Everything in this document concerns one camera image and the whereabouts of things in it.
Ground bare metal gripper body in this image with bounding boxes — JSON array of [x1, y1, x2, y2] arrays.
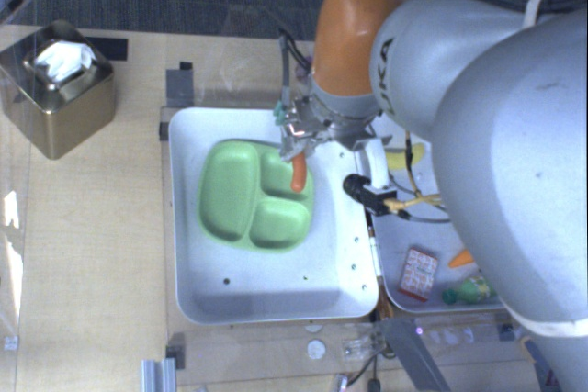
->
[[280, 95, 381, 152]]

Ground orange toy sausage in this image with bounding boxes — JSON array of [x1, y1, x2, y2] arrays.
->
[[289, 152, 308, 194]]

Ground green divided plate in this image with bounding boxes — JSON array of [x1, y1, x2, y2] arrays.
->
[[196, 139, 316, 253]]

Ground yellow banana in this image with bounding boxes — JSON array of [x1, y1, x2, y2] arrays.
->
[[384, 142, 428, 173]]

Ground thin black and white rod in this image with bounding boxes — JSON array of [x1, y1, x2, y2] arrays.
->
[[365, 210, 385, 282]]

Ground white plastic tray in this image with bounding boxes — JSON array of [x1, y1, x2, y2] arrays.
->
[[366, 136, 512, 315], [166, 106, 381, 328]]

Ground orange and white packet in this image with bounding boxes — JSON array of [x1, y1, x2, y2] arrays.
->
[[396, 247, 439, 304]]

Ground orange carrot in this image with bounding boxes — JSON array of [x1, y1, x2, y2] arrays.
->
[[448, 248, 476, 270]]

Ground green plastic bottle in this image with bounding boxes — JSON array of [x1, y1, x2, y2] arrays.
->
[[441, 274, 498, 306]]

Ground gold metal tissue box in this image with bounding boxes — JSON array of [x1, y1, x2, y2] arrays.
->
[[0, 18, 117, 162]]

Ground white tissue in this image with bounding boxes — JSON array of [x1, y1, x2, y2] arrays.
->
[[33, 39, 98, 82]]

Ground black cylinder on white bracket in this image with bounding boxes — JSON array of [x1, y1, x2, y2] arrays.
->
[[342, 137, 399, 217]]

